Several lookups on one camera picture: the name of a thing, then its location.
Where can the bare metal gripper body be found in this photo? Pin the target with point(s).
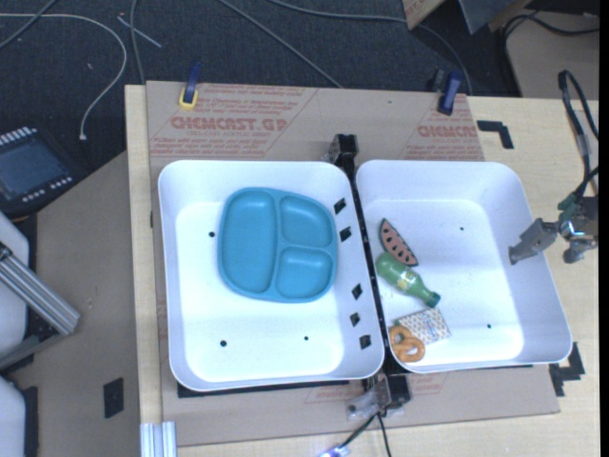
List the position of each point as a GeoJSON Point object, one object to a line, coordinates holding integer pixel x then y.
{"type": "Point", "coordinates": [586, 213]}

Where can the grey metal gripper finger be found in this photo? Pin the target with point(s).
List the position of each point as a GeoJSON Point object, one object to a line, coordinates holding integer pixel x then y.
{"type": "Point", "coordinates": [579, 249]}
{"type": "Point", "coordinates": [533, 242]}

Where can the white plastic tray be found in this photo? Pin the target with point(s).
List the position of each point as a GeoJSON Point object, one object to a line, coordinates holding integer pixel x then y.
{"type": "Point", "coordinates": [476, 293]}
{"type": "Point", "coordinates": [266, 345]}

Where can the white printed packet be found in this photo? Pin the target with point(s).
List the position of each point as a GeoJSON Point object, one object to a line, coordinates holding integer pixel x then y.
{"type": "Point", "coordinates": [428, 325]}

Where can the green bottle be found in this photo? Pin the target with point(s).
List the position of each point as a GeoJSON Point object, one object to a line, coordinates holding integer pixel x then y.
{"type": "Point", "coordinates": [402, 278]}

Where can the watermelon slice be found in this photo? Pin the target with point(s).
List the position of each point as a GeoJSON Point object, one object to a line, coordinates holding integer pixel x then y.
{"type": "Point", "coordinates": [396, 244]}

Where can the thin black rod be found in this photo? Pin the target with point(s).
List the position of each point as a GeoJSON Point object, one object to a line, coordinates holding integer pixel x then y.
{"type": "Point", "coordinates": [369, 255]}

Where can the orange pretzel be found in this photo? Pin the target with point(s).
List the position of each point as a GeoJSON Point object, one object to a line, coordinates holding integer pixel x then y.
{"type": "Point", "coordinates": [398, 337]}

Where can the brown cardboard board red print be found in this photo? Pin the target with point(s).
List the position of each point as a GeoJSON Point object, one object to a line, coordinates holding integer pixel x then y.
{"type": "Point", "coordinates": [295, 112]}

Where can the blue divided plate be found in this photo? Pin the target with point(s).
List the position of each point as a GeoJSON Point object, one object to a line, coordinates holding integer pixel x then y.
{"type": "Point", "coordinates": [252, 245]}

